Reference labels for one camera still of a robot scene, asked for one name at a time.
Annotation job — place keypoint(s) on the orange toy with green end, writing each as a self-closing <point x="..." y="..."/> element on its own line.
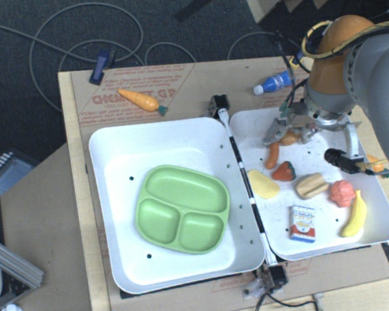
<point x="376" y="165"/>

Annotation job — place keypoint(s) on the yellow wedge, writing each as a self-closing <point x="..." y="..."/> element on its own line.
<point x="263" y="185"/>

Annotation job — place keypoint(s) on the yellow banana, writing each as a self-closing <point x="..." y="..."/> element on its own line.
<point x="356" y="216"/>

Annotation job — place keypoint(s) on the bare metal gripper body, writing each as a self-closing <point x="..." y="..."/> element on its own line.
<point x="328" y="120"/>

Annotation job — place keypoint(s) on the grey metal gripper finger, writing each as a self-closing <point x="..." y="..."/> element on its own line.
<point x="307" y="135"/>
<point x="274" y="132"/>

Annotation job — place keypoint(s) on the thin black and white rod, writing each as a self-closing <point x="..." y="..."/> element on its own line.
<point x="252" y="198"/>

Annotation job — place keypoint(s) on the white plastic tray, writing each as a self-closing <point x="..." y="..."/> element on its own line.
<point x="317" y="153"/>
<point x="179" y="139"/>

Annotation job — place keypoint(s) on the blue plastic bottle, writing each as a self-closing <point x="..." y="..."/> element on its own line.
<point x="276" y="82"/>

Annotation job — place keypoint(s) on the brown cardboard board, red print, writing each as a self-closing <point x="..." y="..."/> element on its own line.
<point x="147" y="94"/>

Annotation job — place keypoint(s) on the green divided plate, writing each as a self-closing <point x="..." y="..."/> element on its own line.
<point x="182" y="207"/>

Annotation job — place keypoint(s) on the orange carrot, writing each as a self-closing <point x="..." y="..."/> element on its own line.
<point x="141" y="100"/>

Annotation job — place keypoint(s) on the white, red and blue carton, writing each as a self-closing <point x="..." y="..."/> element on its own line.
<point x="302" y="224"/>

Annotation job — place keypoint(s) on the black cylinder on white bracket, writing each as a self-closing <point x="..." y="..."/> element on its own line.
<point x="342" y="159"/>

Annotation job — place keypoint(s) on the tan bread bun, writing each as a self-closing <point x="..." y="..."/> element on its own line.
<point x="311" y="186"/>

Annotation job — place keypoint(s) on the red strawberry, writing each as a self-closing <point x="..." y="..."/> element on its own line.
<point x="283" y="173"/>

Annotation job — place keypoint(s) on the orange sausage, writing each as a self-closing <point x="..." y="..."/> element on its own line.
<point x="272" y="156"/>

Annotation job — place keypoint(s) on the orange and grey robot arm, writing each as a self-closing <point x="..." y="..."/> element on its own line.
<point x="371" y="76"/>

